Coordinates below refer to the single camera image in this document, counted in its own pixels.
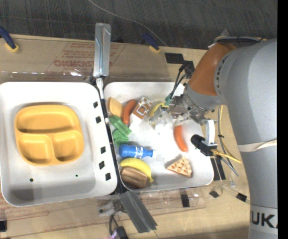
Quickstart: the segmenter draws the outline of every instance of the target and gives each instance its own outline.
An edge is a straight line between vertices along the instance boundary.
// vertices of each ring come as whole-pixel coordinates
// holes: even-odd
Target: blue bottle
[[[143,158],[147,156],[153,157],[154,151],[147,150],[142,146],[121,144],[119,147],[119,155],[122,157],[135,157],[135,158]]]

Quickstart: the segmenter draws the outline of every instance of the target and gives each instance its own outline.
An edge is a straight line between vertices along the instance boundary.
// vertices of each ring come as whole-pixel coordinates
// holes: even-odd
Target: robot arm
[[[187,84],[182,104],[197,122],[228,107],[250,189],[250,239],[278,238],[277,40],[215,44]]]

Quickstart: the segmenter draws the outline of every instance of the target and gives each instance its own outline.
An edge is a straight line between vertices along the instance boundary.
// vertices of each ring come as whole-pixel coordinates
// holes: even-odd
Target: black cable
[[[117,211],[115,211],[115,212],[109,217],[108,229],[109,229],[110,235],[113,234],[113,230],[112,230],[112,222],[113,222],[113,221],[114,221],[116,227],[119,228],[119,225],[117,224],[117,221],[116,221],[116,219],[114,218],[115,214],[116,214],[117,212],[119,212],[119,211],[121,211],[121,212],[123,212],[123,213],[126,213],[125,209],[124,209],[123,207],[121,207],[121,208],[119,208]]]
[[[214,43],[258,43],[265,38],[257,38],[257,37],[250,37],[250,36],[222,36],[217,37]]]
[[[221,134],[221,121],[220,121],[220,113],[221,113],[221,110],[222,110],[222,108],[221,108],[221,106],[219,106],[219,109],[218,109],[218,131],[219,131],[219,140],[220,140],[220,144],[221,144],[221,148],[222,148],[222,150],[223,150],[223,153],[224,154],[227,154],[226,153],[226,151],[225,151],[225,148],[224,148],[224,144],[223,144],[223,141],[222,141],[222,138],[224,137],[222,134]],[[230,159],[229,158],[227,158],[227,160],[228,160],[228,162],[229,162],[229,164],[233,167],[233,165],[232,165],[232,163],[231,163],[231,161],[230,161]]]
[[[155,233],[156,237],[159,239],[159,237],[158,237],[157,233],[155,232],[155,230],[153,230],[153,232]]]
[[[176,77],[176,80],[175,80],[174,88],[173,88],[173,90],[172,90],[171,93],[170,93],[170,99],[173,98],[173,95],[174,95],[174,93],[175,93],[175,90],[176,90],[177,87],[179,86],[179,83],[185,78],[185,76],[187,76],[187,74],[184,74],[184,75],[180,78],[180,80],[179,80],[180,74],[182,73],[182,71],[183,71],[187,66],[189,66],[189,65],[188,65],[188,64],[183,64],[183,65],[181,65],[181,67],[179,68],[179,72],[178,72],[177,77]]]
[[[234,169],[234,167],[233,167],[233,165],[231,164],[231,162],[230,162],[230,164],[229,164],[223,157],[221,157],[221,156],[219,156],[219,155],[216,155],[215,157],[218,158],[218,159],[220,159],[221,161],[223,161],[237,176],[239,176],[239,174],[238,174],[237,171]]]

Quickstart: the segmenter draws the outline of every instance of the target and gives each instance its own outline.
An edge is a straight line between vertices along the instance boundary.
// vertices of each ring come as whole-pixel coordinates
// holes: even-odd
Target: yellow divided tray
[[[79,118],[64,105],[25,107],[15,116],[14,130],[19,153],[31,165],[68,163],[84,150]]]

